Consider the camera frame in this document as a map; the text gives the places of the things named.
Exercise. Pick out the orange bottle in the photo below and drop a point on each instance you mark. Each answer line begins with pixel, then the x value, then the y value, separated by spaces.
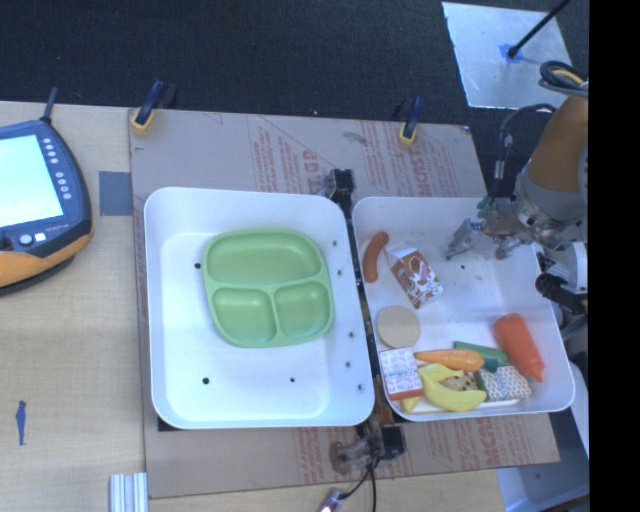
pixel 517 342

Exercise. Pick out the orange carrot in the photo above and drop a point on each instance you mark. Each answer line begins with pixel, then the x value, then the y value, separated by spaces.
pixel 452 358

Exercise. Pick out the brown and white carton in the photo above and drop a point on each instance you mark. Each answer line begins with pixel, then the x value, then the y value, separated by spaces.
pixel 417 277

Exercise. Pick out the orange sausage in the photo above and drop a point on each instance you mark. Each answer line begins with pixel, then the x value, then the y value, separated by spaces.
pixel 374 257

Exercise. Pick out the green vegetable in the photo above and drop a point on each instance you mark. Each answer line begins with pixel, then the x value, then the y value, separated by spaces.
pixel 482 351

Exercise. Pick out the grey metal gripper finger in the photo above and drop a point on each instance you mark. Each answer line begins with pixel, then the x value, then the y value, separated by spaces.
pixel 462 239
pixel 512 243

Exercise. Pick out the white plastic tray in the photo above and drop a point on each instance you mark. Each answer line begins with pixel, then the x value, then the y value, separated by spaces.
pixel 475 300
pixel 250 385

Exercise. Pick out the red and white carton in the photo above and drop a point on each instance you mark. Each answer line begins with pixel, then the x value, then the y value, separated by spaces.
pixel 400 374

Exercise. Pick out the orange patterned packet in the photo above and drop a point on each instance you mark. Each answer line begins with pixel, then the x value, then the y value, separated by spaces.
pixel 507 384

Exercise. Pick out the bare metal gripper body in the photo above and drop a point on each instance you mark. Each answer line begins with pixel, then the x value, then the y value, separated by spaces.
pixel 505 222

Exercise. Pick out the green divided plate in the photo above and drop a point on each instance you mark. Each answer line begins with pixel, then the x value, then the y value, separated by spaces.
pixel 265 260

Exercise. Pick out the thin black rod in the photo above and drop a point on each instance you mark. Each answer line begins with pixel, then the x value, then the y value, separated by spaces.
pixel 361 295

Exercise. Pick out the brown cardboard board red print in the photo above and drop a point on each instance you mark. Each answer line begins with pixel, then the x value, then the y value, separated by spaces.
pixel 280 150

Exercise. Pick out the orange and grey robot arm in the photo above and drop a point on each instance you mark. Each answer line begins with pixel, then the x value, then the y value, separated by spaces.
pixel 560 150

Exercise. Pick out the tan round biscuit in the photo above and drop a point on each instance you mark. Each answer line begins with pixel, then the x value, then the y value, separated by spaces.
pixel 398 327

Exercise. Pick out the small yellow toy piece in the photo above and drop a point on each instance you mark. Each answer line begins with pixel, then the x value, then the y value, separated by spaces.
pixel 410 404

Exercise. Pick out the yellow banana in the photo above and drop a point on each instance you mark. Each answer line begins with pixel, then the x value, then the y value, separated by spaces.
pixel 452 398

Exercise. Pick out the black cylinder on white bracket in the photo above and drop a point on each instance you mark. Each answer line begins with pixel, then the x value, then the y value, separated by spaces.
pixel 560 292

